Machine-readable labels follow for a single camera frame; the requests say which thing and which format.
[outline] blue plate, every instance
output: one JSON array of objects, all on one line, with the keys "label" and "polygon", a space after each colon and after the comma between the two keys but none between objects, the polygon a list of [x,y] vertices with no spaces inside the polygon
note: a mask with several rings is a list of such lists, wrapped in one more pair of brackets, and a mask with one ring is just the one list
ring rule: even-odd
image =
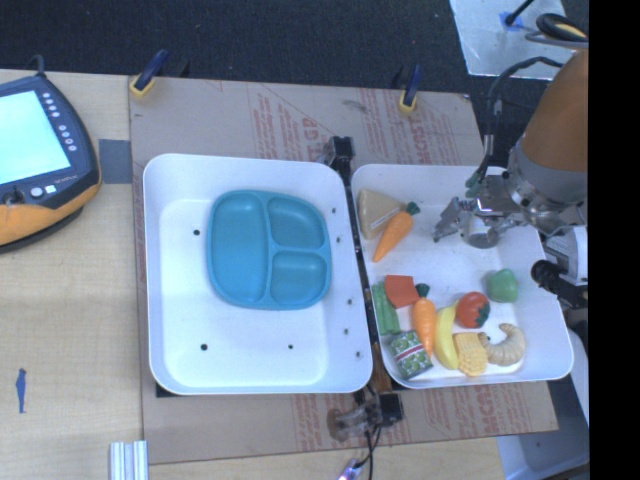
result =
[{"label": "blue plate", "polygon": [[209,217],[207,267],[217,293],[234,305],[312,306],[331,280],[327,225],[313,205],[296,197],[227,192]]}]

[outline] green vegetable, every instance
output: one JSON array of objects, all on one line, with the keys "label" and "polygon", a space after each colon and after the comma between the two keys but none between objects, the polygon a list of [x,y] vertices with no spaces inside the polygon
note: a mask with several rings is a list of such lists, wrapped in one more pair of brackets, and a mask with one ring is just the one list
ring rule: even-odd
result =
[{"label": "green vegetable", "polygon": [[400,332],[400,321],[396,309],[387,298],[384,291],[384,283],[376,283],[371,287],[373,295],[373,309],[378,322],[378,332],[381,335],[396,334]]},{"label": "green vegetable", "polygon": [[511,269],[498,270],[487,279],[487,295],[496,302],[518,300],[518,281]]}]

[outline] black tape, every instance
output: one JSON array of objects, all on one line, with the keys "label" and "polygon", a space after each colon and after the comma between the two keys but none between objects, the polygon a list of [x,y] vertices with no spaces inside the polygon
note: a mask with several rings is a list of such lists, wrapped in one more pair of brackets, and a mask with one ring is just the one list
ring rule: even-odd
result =
[{"label": "black tape", "polygon": [[98,144],[102,182],[107,185],[131,183],[131,143],[128,140],[100,139]]}]

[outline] white tray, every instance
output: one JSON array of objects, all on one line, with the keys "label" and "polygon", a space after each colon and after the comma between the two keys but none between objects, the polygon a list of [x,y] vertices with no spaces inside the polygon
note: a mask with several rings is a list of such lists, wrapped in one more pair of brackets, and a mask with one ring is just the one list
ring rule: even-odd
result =
[{"label": "white tray", "polygon": [[[352,179],[352,191],[357,201],[360,189],[381,192],[408,203],[414,201],[421,212],[414,216],[410,234],[378,263],[372,256],[378,237],[362,240],[369,284],[383,281],[387,274],[413,276],[414,281],[427,283],[428,297],[441,308],[452,304],[465,292],[486,293],[483,278],[502,268],[513,270],[518,280],[519,297],[515,303],[491,303],[491,314],[482,327],[494,340],[504,334],[498,324],[519,325],[525,333],[527,349],[524,358],[513,366],[488,365],[484,374],[468,377],[457,370],[448,370],[437,358],[433,368],[405,380],[386,344],[381,338],[384,364],[389,374],[407,388],[439,388],[505,382],[540,381],[562,378],[573,364],[573,349],[562,309],[555,295],[538,287],[532,280],[533,264],[545,259],[538,232],[531,226],[512,228],[491,249],[477,249],[462,241],[458,234],[434,243],[432,229],[440,213],[452,197],[464,199],[465,181],[475,167],[427,165],[369,164],[358,169]],[[398,310],[403,330],[411,329],[409,307]],[[454,332],[469,331],[454,324]]]},{"label": "white tray", "polygon": [[[324,216],[331,283],[300,310],[224,302],[207,273],[213,202],[238,189],[305,199]],[[373,360],[344,185],[319,163],[166,154],[143,176],[149,355],[157,382],[180,395],[348,393]]]}]

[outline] plastic toy food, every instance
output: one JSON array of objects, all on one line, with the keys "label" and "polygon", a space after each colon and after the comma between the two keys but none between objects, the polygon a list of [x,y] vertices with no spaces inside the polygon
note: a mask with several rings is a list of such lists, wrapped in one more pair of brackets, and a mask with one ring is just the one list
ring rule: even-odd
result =
[{"label": "plastic toy food", "polygon": [[387,253],[409,234],[413,227],[413,216],[420,213],[420,208],[414,202],[407,205],[406,210],[396,213],[384,228],[380,241],[373,254],[373,262],[377,263]]},{"label": "plastic toy food", "polygon": [[377,237],[389,219],[406,207],[405,203],[392,197],[361,189],[358,192],[358,221],[362,236],[367,240]]},{"label": "plastic toy food", "polygon": [[385,276],[384,291],[395,308],[408,306],[420,298],[411,276],[395,274]]},{"label": "plastic toy food", "polygon": [[518,300],[518,281],[511,269],[498,270],[487,279],[487,295],[496,302]]},{"label": "plastic toy food", "polygon": [[468,329],[479,329],[489,318],[491,305],[484,293],[465,293],[456,303],[458,323]]},{"label": "plastic toy food", "polygon": [[442,366],[449,370],[457,370],[459,361],[456,347],[453,344],[453,321],[456,318],[455,305],[441,308],[436,313],[436,341],[434,352]]},{"label": "plastic toy food", "polygon": [[429,285],[421,283],[416,285],[416,289],[420,298],[411,307],[411,324],[427,355],[431,358],[436,339],[436,307],[427,299]]},{"label": "plastic toy food", "polygon": [[384,284],[376,283],[371,287],[373,297],[373,309],[378,323],[378,333],[382,336],[386,334],[396,334],[400,332],[400,321],[395,308],[384,293]]},{"label": "plastic toy food", "polygon": [[475,332],[461,332],[453,335],[453,344],[458,353],[458,370],[469,377],[476,377],[487,369],[489,358]]},{"label": "plastic toy food", "polygon": [[415,377],[433,367],[415,331],[398,336],[389,344],[389,348],[398,364],[400,374],[405,379]]},{"label": "plastic toy food", "polygon": [[524,333],[519,327],[513,324],[500,324],[500,330],[503,331],[507,337],[500,343],[493,345],[489,342],[489,336],[487,333],[478,333],[478,339],[480,344],[487,351],[487,358],[491,364],[497,364],[500,366],[509,366],[517,363],[522,359],[524,350],[526,348],[526,341],[524,339]]}]

